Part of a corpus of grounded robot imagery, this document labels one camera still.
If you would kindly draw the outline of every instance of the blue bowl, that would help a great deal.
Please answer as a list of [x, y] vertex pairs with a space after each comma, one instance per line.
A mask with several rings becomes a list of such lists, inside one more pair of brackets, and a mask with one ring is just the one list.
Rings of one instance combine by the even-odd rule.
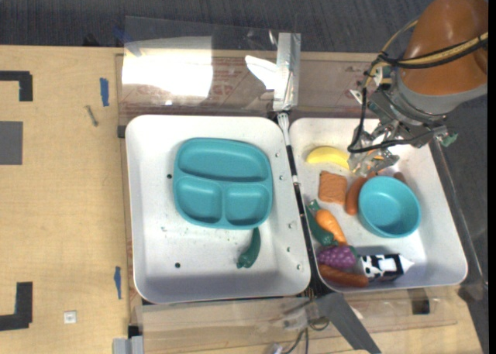
[[420, 224], [420, 204], [412, 189], [398, 179], [373, 177], [360, 191], [358, 217], [375, 235], [390, 239], [406, 237]]

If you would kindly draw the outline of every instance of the banana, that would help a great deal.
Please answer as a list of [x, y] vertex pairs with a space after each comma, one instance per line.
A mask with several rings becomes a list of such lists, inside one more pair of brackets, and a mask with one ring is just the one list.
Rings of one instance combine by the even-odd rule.
[[336, 163], [347, 170], [349, 154], [331, 146], [319, 146], [313, 149], [306, 157], [305, 161], [310, 164], [315, 163]]

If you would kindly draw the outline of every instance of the teal plate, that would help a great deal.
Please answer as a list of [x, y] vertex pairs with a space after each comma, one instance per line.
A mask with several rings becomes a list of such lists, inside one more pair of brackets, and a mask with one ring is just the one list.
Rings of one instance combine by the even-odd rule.
[[174, 203], [188, 222], [217, 229], [254, 229], [272, 209], [267, 156], [249, 143], [189, 139], [174, 161]]

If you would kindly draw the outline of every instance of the wooden table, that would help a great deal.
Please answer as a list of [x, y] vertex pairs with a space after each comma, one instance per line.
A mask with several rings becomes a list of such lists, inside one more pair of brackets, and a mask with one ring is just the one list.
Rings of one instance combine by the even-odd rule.
[[[16, 283], [33, 283], [33, 321], [29, 328], [0, 332], [1, 353], [110, 353], [112, 340], [127, 336], [115, 91], [115, 59], [121, 53], [118, 48], [0, 46], [0, 70], [28, 70], [34, 95], [33, 101], [20, 102], [18, 83], [0, 81], [0, 121], [23, 122], [22, 165], [0, 165], [0, 314], [14, 313]], [[101, 78], [108, 80], [108, 106], [102, 103]], [[443, 288], [442, 297], [451, 314], [441, 324], [448, 325], [425, 328], [429, 321], [418, 318], [417, 325], [371, 331], [377, 345], [383, 352], [481, 352], [456, 287]], [[77, 312], [76, 323], [64, 323], [66, 311]], [[295, 352], [303, 352], [302, 346]], [[352, 351], [340, 336], [313, 339], [310, 349]]]

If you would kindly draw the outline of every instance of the white tray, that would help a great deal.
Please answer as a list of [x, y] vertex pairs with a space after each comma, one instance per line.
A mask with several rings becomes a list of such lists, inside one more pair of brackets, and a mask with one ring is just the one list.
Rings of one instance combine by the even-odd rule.
[[[210, 229], [185, 221], [174, 206], [174, 158], [190, 138], [234, 139], [269, 158], [274, 201], [259, 227], [260, 255], [236, 268], [250, 230]], [[305, 237], [282, 131], [268, 119], [143, 115], [126, 129], [136, 289], [152, 303], [301, 293], [310, 281]]]
[[[348, 184], [354, 179], [348, 170], [336, 164], [309, 164], [305, 158], [317, 146], [346, 150], [358, 122], [358, 119], [299, 119], [291, 125], [291, 144], [306, 204], [317, 198], [321, 170], [346, 176]], [[366, 119], [365, 129], [371, 132], [377, 123], [376, 119]], [[422, 221], [416, 232], [402, 239], [383, 239], [369, 233], [358, 217], [345, 213], [343, 206], [322, 201], [319, 204], [337, 217], [348, 242], [359, 254], [400, 253], [415, 265], [393, 282], [375, 283], [367, 288], [345, 288], [327, 283], [333, 290], [350, 292], [454, 285], [467, 275], [465, 253], [429, 147], [394, 146], [390, 150], [398, 154], [400, 160], [388, 172], [393, 174], [400, 170], [420, 201]], [[319, 244], [314, 242], [314, 250], [318, 248]]]

